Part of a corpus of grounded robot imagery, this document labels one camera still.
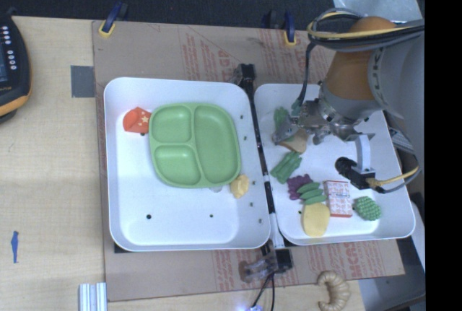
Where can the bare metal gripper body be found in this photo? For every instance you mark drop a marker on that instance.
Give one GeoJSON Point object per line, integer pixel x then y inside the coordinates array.
{"type": "Point", "coordinates": [314, 118]}

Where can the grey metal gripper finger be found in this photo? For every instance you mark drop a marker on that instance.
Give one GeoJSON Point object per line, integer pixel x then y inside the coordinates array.
{"type": "Point", "coordinates": [320, 137]}
{"type": "Point", "coordinates": [285, 132]}

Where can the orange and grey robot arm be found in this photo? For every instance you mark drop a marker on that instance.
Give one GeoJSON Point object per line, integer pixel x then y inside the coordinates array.
{"type": "Point", "coordinates": [355, 60]}

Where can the green leafy toy vegetable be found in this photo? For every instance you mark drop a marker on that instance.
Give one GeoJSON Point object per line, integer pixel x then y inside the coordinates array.
{"type": "Point", "coordinates": [279, 116]}

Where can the tan bread slice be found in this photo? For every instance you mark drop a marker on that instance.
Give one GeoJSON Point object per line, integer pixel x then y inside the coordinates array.
{"type": "Point", "coordinates": [297, 144]}

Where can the green asparagus bundle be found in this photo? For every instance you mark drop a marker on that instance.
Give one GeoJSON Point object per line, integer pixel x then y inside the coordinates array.
{"type": "Point", "coordinates": [286, 167]}

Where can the thin black and white rod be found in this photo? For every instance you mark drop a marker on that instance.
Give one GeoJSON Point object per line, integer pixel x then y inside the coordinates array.
{"type": "Point", "coordinates": [267, 183]}

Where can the purple grapes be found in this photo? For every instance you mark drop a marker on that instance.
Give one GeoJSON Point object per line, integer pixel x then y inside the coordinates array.
{"type": "Point", "coordinates": [294, 188]}

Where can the orange and white carton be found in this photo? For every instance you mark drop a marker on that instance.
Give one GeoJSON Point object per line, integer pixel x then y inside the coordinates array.
{"type": "Point", "coordinates": [339, 203]}

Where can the yellow toy chunk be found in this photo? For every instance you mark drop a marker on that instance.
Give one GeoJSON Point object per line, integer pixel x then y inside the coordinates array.
{"type": "Point", "coordinates": [239, 186]}

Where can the green divided plate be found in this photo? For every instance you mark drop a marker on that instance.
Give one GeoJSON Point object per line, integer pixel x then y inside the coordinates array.
{"type": "Point", "coordinates": [213, 143]}

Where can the yellow pineapple green leaves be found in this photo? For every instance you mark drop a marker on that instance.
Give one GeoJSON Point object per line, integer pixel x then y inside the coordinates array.
{"type": "Point", "coordinates": [315, 219]}

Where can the white plastic tray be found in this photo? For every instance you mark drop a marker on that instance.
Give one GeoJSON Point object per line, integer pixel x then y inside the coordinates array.
{"type": "Point", "coordinates": [173, 219]}
{"type": "Point", "coordinates": [382, 194]}

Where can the green bumpy toy fruit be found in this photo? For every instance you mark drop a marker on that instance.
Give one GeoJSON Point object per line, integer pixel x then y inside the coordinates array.
{"type": "Point", "coordinates": [367, 208]}

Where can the brown cardboard board red print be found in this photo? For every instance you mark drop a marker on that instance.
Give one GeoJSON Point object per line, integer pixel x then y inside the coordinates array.
{"type": "Point", "coordinates": [162, 50]}

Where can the orange red toy yellow stars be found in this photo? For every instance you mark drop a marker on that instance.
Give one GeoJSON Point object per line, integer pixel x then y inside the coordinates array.
{"type": "Point", "coordinates": [135, 120]}

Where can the tan croissant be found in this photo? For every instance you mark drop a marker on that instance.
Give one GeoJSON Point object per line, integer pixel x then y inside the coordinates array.
{"type": "Point", "coordinates": [339, 289]}

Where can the black cylinder on white bracket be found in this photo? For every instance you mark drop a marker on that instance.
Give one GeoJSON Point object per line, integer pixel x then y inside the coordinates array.
{"type": "Point", "coordinates": [362, 172]}

